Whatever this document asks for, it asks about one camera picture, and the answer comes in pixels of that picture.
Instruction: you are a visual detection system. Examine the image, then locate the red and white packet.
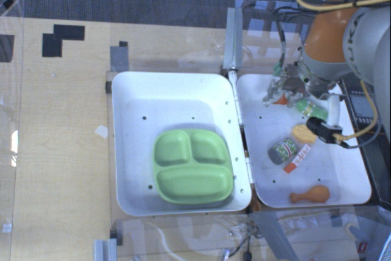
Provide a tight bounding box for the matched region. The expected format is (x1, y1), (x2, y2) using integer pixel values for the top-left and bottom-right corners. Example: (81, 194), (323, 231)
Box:
(283, 143), (313, 175)

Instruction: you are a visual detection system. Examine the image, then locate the white plastic tray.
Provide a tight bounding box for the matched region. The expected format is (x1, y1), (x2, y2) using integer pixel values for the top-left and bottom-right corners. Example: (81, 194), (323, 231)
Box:
(111, 70), (253, 218)
(236, 73), (373, 209)

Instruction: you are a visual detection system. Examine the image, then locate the green plastic bottle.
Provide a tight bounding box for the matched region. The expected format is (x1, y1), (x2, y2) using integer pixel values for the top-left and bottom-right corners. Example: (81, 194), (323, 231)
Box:
(295, 98), (329, 122)

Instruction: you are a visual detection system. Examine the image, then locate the green and white can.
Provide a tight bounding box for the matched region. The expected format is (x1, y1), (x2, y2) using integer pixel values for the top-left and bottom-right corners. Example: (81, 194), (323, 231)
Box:
(268, 137), (299, 166)

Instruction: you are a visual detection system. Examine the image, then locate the orange chicken drumstick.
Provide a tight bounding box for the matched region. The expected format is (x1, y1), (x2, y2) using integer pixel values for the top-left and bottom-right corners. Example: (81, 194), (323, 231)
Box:
(289, 185), (331, 204)

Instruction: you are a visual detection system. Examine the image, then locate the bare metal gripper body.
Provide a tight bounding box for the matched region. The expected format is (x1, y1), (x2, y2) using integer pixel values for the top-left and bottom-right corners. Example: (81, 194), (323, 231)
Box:
(278, 65), (308, 95)

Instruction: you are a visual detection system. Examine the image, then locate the yellow biscuit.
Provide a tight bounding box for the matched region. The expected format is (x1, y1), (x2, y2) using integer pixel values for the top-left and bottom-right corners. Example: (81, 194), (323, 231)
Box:
(291, 123), (319, 145)

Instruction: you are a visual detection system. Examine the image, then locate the green divided plate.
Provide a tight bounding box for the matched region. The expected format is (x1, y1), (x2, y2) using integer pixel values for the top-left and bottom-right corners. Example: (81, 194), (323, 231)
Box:
(152, 128), (235, 206)

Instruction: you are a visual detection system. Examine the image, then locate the black cylinder on white bracket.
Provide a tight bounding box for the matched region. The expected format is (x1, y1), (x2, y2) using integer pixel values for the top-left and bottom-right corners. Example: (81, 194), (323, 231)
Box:
(305, 94), (344, 145)

